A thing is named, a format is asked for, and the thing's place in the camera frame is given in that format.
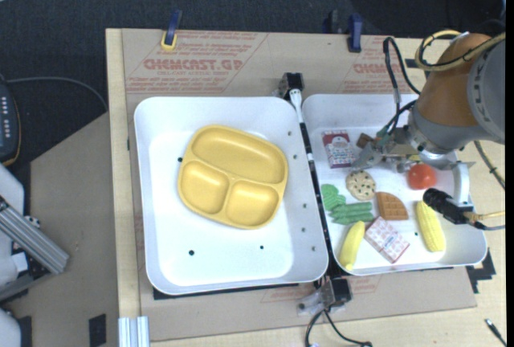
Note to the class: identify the brown cardboard board red print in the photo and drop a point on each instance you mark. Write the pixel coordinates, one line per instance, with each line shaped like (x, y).
(249, 64)

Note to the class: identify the green bean pods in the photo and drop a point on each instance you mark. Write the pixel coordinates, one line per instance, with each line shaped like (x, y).
(353, 213)

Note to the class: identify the yellow banana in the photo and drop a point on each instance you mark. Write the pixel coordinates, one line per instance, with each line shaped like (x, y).
(352, 243)

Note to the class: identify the yellow divided plate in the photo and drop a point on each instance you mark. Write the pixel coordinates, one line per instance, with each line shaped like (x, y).
(233, 172)

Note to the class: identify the beige chocolate chip biscuit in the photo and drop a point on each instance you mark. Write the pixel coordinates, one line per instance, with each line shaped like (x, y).
(360, 185)

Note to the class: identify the brown waffle piece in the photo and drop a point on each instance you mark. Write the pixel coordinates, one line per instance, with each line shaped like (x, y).
(391, 207)

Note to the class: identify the green ribbed toy vegetable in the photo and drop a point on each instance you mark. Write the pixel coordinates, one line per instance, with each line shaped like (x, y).
(331, 196)

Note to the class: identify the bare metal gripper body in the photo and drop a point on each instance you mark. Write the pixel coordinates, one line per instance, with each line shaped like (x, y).
(401, 144)

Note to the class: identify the small brown toy food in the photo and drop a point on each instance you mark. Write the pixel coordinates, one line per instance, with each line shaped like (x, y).
(364, 140)

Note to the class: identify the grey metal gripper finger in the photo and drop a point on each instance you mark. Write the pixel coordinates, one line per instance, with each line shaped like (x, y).
(403, 165)
(369, 156)

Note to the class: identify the yellow corn cob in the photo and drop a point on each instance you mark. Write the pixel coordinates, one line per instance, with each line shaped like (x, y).
(430, 227)

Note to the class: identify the thin black and white rod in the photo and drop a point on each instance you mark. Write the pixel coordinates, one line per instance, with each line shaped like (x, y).
(307, 140)

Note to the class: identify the black cylinder on white bracket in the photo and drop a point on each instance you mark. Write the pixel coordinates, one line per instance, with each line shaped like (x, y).
(441, 204)

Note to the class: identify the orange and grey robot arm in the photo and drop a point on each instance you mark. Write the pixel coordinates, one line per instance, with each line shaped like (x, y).
(449, 96)

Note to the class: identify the red tomato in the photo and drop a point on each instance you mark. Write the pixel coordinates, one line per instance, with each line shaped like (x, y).
(421, 176)

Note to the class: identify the white plastic tray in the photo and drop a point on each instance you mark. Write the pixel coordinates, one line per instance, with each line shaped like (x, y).
(458, 249)
(225, 257)

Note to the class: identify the red and white carton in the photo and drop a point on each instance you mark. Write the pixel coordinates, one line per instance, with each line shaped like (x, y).
(338, 148)

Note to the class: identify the pink and white packet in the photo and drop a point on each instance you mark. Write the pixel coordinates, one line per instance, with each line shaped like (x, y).
(386, 240)

